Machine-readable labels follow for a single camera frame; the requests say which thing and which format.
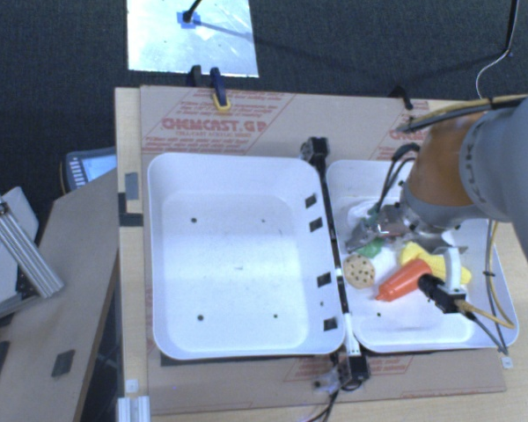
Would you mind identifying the orange squeeze bottle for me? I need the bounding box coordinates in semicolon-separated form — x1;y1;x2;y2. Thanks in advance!
375;258;433;302

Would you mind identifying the thin black and white rod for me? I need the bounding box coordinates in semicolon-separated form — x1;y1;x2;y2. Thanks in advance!
316;160;361;360

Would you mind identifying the black cylinder on white bracket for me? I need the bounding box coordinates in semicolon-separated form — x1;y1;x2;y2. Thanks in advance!
416;246;468;315

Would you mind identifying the yellow toy corn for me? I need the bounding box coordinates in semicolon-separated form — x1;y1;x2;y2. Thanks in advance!
399;242;473;285

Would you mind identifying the brown cardboard board red print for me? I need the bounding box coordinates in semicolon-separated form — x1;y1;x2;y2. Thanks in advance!
139;84;508;416

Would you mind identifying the green toy food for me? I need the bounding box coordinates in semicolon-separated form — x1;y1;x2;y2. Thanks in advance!
356;238;385;259

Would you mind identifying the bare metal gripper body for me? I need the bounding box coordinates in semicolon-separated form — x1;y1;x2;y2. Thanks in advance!
370;203;446;246

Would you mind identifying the white plastic tray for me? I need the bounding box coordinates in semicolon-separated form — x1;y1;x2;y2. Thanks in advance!
147;151;348;360
325;159;520;353

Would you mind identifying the tan chocolate chip biscuit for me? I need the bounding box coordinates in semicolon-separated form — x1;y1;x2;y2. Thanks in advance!
342;253;376;289

